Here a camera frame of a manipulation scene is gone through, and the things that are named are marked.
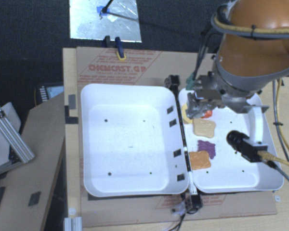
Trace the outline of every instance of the toy bread slice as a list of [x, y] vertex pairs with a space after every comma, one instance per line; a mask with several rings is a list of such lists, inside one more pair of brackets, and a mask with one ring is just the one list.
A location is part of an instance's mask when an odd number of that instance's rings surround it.
[[203, 136], [207, 138], [214, 137], [214, 129], [216, 127], [215, 122], [207, 119], [193, 119], [194, 134], [197, 136]]
[[182, 106], [182, 119], [183, 119], [183, 123], [184, 124], [192, 124], [193, 123], [193, 120], [188, 118], [187, 115], [186, 115], [186, 110], [187, 110], [187, 104], [184, 104]]
[[206, 151], [190, 152], [189, 159], [191, 162], [192, 170], [211, 167], [211, 163], [209, 161], [209, 153]]

